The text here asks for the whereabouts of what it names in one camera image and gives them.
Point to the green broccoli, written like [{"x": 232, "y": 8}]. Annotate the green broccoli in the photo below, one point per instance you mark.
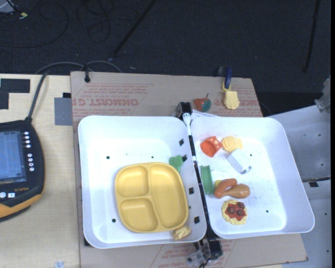
[{"x": 175, "y": 161}]

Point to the red fries carton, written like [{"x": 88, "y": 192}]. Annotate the red fries carton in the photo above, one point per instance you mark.
[{"x": 210, "y": 147}]

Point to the thin black and white rod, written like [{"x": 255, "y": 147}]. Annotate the thin black and white rod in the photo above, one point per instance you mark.
[{"x": 197, "y": 174}]

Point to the brown cardboard board red print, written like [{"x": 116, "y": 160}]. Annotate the brown cardboard board red print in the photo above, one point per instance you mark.
[{"x": 109, "y": 99}]

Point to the green toy food piece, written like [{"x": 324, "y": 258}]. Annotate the green toy food piece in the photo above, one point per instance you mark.
[{"x": 206, "y": 179}]

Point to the yellow crinkle toy food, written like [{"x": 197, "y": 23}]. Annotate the yellow crinkle toy food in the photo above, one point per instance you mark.
[{"x": 231, "y": 143}]

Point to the yellow toy shell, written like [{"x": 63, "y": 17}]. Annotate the yellow toy shell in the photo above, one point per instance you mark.
[{"x": 230, "y": 99}]

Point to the white plastic tray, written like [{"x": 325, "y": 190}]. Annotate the white plastic tray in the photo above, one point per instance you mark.
[
  {"x": 270, "y": 177},
  {"x": 100, "y": 138}
]

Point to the yellow divided plate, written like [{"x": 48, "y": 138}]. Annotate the yellow divided plate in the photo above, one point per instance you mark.
[{"x": 150, "y": 197}]

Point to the white milk carton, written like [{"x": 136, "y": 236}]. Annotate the white milk carton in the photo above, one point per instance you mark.
[{"x": 238, "y": 160}]

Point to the orange sausage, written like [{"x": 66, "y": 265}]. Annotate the orange sausage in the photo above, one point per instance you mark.
[{"x": 224, "y": 187}]

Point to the brown chicken drumstick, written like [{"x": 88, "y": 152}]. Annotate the brown chicken drumstick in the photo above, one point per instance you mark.
[{"x": 240, "y": 191}]

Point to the pale yellow toy food piece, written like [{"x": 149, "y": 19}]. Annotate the pale yellow toy food piece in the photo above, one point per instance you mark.
[{"x": 181, "y": 232}]

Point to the yellow spaghetti with meatballs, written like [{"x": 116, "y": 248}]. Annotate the yellow spaghetti with meatballs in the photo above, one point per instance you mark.
[{"x": 234, "y": 212}]

